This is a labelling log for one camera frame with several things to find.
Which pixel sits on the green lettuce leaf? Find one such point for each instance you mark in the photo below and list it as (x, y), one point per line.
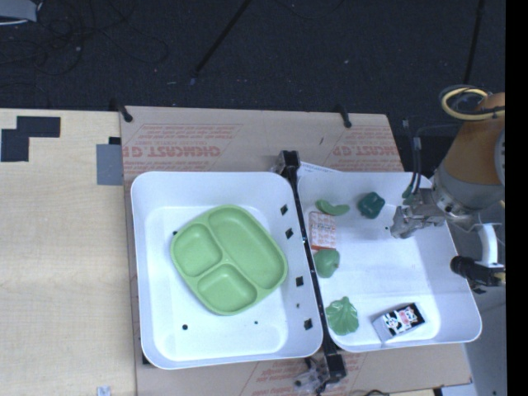
(342, 318)

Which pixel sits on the thin black rod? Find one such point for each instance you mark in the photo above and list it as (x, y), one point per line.
(308, 246)

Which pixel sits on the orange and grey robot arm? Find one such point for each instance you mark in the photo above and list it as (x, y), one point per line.
(474, 151)

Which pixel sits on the green divided plate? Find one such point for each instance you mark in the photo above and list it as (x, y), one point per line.
(239, 241)

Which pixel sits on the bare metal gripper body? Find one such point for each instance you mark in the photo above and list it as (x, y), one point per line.
(429, 210)

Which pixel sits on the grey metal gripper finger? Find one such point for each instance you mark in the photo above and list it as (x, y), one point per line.
(400, 229)
(402, 213)

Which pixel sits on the black cylinder on white bracket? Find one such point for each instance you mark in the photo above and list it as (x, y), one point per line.
(488, 268)

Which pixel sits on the light green bell pepper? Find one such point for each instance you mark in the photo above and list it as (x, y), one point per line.
(326, 262)

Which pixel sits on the dark green bell pepper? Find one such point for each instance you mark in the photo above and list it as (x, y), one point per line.
(371, 205)

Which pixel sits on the cow print milk carton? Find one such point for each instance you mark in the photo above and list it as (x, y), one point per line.
(398, 320)

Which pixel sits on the orange and white packet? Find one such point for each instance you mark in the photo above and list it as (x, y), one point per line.
(322, 230)

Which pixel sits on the brown cardboard board, red print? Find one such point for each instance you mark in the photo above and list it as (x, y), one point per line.
(231, 142)

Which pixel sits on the white paper sheet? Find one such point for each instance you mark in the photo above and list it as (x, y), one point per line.
(319, 168)

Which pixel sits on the white plastic tray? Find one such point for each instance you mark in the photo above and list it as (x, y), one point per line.
(165, 345)
(383, 270)

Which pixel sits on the light green pea pod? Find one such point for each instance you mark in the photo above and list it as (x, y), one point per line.
(332, 208)

